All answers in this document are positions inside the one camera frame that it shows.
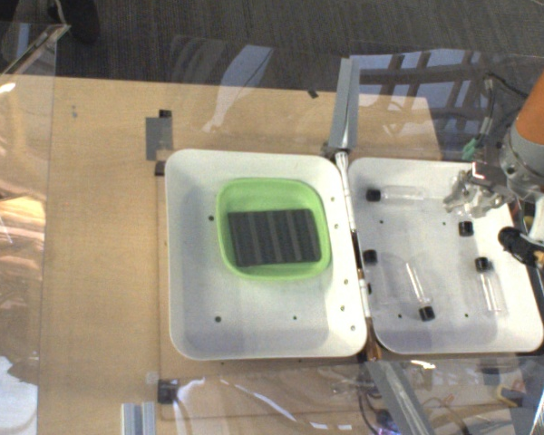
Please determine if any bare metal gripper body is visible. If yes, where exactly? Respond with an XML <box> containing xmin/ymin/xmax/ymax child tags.
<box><xmin>471</xmin><ymin>150</ymin><xmax>544</xmax><ymax>199</ymax></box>

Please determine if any black cylinder on white bracket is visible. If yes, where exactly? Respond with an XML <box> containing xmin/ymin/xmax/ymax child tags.
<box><xmin>498</xmin><ymin>195</ymin><xmax>544</xmax><ymax>267</ymax></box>

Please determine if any green plastic bowl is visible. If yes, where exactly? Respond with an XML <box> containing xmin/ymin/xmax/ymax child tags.
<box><xmin>215</xmin><ymin>177</ymin><xmax>332</xmax><ymax>283</ymax></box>

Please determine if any white plastic tray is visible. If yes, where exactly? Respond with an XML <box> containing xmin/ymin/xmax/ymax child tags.
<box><xmin>346</xmin><ymin>156</ymin><xmax>544</xmax><ymax>355</ymax></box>
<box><xmin>164</xmin><ymin>148</ymin><xmax>369</xmax><ymax>363</ymax></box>

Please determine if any black ribbed block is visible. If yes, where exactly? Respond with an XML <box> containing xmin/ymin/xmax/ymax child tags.
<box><xmin>226</xmin><ymin>208</ymin><xmax>323</xmax><ymax>269</ymax></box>

